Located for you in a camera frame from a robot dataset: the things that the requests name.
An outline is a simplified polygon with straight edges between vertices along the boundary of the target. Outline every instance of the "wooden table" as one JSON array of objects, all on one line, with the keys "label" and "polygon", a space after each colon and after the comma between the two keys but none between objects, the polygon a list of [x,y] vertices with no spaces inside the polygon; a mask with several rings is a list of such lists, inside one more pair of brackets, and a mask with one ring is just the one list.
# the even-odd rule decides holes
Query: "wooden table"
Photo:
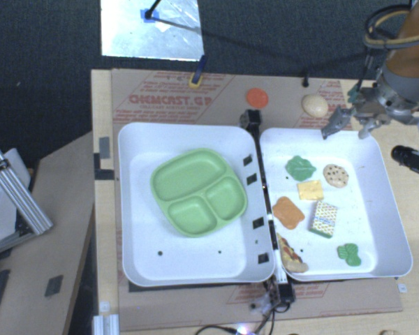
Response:
[{"label": "wooden table", "polygon": [[[0,260],[10,270],[0,304],[0,335],[65,335],[70,329],[93,230],[91,133],[42,159],[33,196],[54,227]],[[45,296],[51,278],[59,292]]]},{"label": "wooden table", "polygon": [[[352,80],[342,80],[344,94],[355,84]],[[112,135],[112,83],[108,70],[92,72],[92,97],[94,120],[94,153],[99,153],[100,138]],[[391,149],[404,145],[417,149],[419,137],[416,127],[403,126],[392,122],[373,131],[380,144],[387,167],[390,183],[399,207],[406,236],[413,254],[413,269],[398,280],[406,286],[401,294],[404,310],[401,313],[381,313],[351,315],[332,318],[304,320],[284,320],[275,324],[274,334],[379,334],[385,329],[393,329],[402,334],[419,334],[419,175],[406,167],[399,166],[390,157]],[[113,169],[112,147],[107,158],[101,159],[101,169]],[[117,289],[117,249],[115,235],[115,190],[113,183],[106,180],[95,182],[96,193],[96,238],[98,260],[98,301],[106,302],[109,308],[102,308],[101,315],[118,313]],[[142,330],[124,332],[133,335],[153,334],[194,334],[198,327],[172,328],[162,330]],[[205,330],[204,334],[220,334],[218,330]]]}]

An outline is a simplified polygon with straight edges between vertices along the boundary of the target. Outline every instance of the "metal clamp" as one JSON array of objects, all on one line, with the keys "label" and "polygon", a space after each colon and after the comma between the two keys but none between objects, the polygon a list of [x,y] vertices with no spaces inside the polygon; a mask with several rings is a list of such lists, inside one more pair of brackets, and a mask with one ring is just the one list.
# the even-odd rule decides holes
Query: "metal clamp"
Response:
[{"label": "metal clamp", "polygon": [[0,161],[0,171],[5,170],[10,167],[10,163],[8,159],[3,159]]}]

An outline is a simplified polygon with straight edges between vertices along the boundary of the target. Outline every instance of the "orange toy food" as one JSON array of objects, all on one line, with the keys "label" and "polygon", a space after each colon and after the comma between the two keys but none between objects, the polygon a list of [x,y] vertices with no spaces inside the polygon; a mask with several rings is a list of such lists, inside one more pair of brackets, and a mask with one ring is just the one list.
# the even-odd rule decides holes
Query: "orange toy food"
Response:
[{"label": "orange toy food", "polygon": [[261,88],[252,88],[247,92],[247,102],[253,108],[264,108],[268,104],[267,92]]},{"label": "orange toy food", "polygon": [[273,206],[273,214],[289,230],[293,230],[298,226],[298,223],[304,220],[304,214],[295,206],[291,199],[285,196],[279,198]]}]

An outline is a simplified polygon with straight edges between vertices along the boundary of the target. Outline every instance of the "green divided plate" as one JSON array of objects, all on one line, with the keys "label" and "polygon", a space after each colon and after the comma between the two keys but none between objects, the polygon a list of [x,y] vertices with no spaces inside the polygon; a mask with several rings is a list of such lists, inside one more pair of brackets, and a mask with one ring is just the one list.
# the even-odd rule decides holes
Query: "green divided plate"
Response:
[{"label": "green divided plate", "polygon": [[158,166],[151,190],[172,225],[189,237],[214,232],[247,208],[236,174],[211,149],[194,149]]}]

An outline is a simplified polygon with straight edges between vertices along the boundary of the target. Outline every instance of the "black cable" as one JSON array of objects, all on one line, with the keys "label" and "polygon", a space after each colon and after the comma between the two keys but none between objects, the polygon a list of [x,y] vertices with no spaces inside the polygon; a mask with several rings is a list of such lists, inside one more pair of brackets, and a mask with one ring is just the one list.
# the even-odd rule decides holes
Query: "black cable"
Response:
[{"label": "black cable", "polygon": [[206,329],[219,329],[219,330],[228,332],[229,334],[237,334],[237,330],[233,329],[232,327],[221,327],[219,325],[206,325],[204,327],[201,327],[194,335],[199,335],[201,332],[203,332]]},{"label": "black cable", "polygon": [[365,37],[363,38],[363,43],[365,46],[372,49],[390,51],[419,45],[419,36],[400,39],[382,39],[378,35],[377,27],[381,23],[396,15],[409,13],[410,10],[411,5],[391,5],[386,8],[377,10],[375,13],[369,16],[365,22]]},{"label": "black cable", "polygon": [[363,69],[362,69],[362,75],[360,76],[360,79],[358,80],[358,82],[355,86],[357,91],[359,91],[360,88],[362,88],[363,80],[365,79],[366,74],[367,74],[368,70],[371,68],[372,62],[374,60],[374,56],[372,54],[373,50],[371,50],[369,47],[367,47],[366,51],[367,51],[367,54],[366,54],[365,64],[364,64]]},{"label": "black cable", "polygon": [[291,308],[291,303],[286,303],[286,308],[282,311],[278,311],[278,307],[275,308],[275,312],[278,314],[284,314],[286,311],[288,311]]},{"label": "black cable", "polygon": [[273,328],[274,328],[274,312],[275,311],[272,312],[272,326],[270,327],[270,331],[269,331],[268,335],[272,335],[272,332],[273,332]]},{"label": "black cable", "polygon": [[267,321],[270,319],[271,314],[273,313],[273,310],[270,311],[270,313],[263,318],[263,321],[260,322],[259,326],[254,329],[255,334],[259,334],[259,332],[263,329]]}]

